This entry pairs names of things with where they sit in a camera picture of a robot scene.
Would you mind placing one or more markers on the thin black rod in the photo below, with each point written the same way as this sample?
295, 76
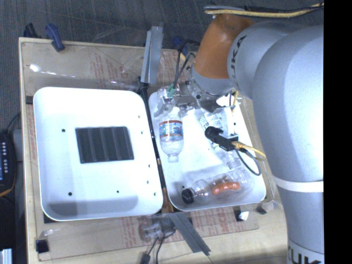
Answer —
154, 144

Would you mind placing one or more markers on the clear bottle black cap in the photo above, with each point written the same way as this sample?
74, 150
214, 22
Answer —
200, 190

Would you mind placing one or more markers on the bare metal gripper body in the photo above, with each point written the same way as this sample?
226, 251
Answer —
189, 99

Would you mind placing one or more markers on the orange sausage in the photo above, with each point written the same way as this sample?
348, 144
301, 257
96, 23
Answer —
225, 188

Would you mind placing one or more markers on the clear bottle white label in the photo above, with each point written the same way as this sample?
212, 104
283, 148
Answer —
213, 120

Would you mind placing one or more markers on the black cylinder on white bracket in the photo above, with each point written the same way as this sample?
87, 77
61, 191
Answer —
220, 137

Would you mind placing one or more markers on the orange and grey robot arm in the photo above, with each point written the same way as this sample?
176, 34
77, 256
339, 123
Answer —
288, 98

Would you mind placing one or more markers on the brown cardboard board red print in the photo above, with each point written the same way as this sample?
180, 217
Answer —
82, 65

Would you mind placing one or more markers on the clear bottle red blue label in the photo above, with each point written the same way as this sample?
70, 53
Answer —
171, 136

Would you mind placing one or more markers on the crumpled clear plastic bottle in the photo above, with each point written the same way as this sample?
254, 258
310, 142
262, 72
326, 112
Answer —
232, 161

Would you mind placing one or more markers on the white plastic tray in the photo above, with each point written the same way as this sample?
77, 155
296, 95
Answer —
198, 158
96, 186

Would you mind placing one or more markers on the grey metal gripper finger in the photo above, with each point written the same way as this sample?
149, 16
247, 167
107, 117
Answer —
184, 111
164, 106

